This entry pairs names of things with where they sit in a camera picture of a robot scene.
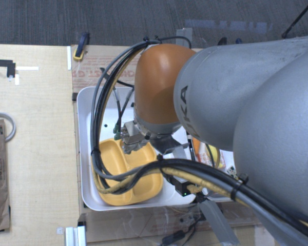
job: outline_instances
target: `yellow tray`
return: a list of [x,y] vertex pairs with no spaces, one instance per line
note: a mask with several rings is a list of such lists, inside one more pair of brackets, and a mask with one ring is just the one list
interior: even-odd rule
[[[113,138],[100,142],[103,164],[112,175],[124,173],[156,160],[156,152],[150,143],[138,151],[132,151],[130,155],[124,154],[121,145],[121,140],[114,140]],[[110,186],[118,183],[117,181],[110,179],[106,181]],[[99,192],[99,195],[107,204],[113,206],[124,206],[153,198],[161,191],[162,186],[162,175],[150,174],[142,177],[130,191],[123,194],[114,195]]]

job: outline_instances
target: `gray ring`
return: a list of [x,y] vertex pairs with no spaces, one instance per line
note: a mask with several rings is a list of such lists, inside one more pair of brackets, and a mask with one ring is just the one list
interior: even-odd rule
[[16,133],[16,123],[10,115],[8,115],[7,113],[4,113],[4,112],[0,112],[0,118],[5,118],[6,120],[8,120],[12,124],[11,133],[5,139],[5,141],[8,142],[14,137],[14,135]]

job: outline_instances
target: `gray carpet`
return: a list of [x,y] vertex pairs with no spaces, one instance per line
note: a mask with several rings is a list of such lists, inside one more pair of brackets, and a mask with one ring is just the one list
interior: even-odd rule
[[[130,46],[192,28],[195,48],[281,39],[308,0],[0,0],[0,44]],[[308,12],[288,37],[308,35]]]

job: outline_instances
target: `table surface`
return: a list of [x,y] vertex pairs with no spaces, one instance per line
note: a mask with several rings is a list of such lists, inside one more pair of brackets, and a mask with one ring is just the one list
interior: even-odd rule
[[[0,245],[64,245],[64,235],[57,229],[75,227],[80,215],[67,47],[0,45],[0,59],[39,67],[19,71],[18,86],[0,67],[0,112],[16,121],[16,135],[7,143],[11,225],[0,232]],[[262,227],[240,227],[235,232],[242,245],[278,245]],[[196,233],[192,240],[198,245],[220,245],[212,232]],[[156,245],[151,241],[95,244]]]

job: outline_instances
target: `white plastic tray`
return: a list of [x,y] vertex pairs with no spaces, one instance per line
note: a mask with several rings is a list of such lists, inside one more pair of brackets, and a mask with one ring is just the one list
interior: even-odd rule
[[[117,87],[120,95],[121,105],[124,103],[124,99],[129,92],[129,88]],[[175,187],[168,183],[166,180],[163,182],[163,188],[161,192],[142,203],[137,203],[128,206],[111,206],[105,203],[94,184],[91,172],[91,148],[90,148],[90,116],[91,116],[91,103],[94,93],[94,87],[87,87],[81,90],[77,98],[78,107],[78,122],[79,122],[79,139],[80,139],[80,164],[81,164],[81,190],[82,198],[87,207],[94,211],[110,211],[120,209],[133,209],[144,207],[158,207],[158,206],[175,206],[191,203],[195,196],[188,195],[182,197],[175,191]],[[125,122],[133,120],[133,108],[130,104],[133,102],[133,97],[130,99],[129,104],[122,117],[122,125]],[[100,140],[105,140],[114,137],[113,128],[118,119],[117,103],[114,96],[111,95],[107,107],[104,113],[102,130]],[[174,138],[180,143],[187,143],[187,137],[183,128],[179,129]]]

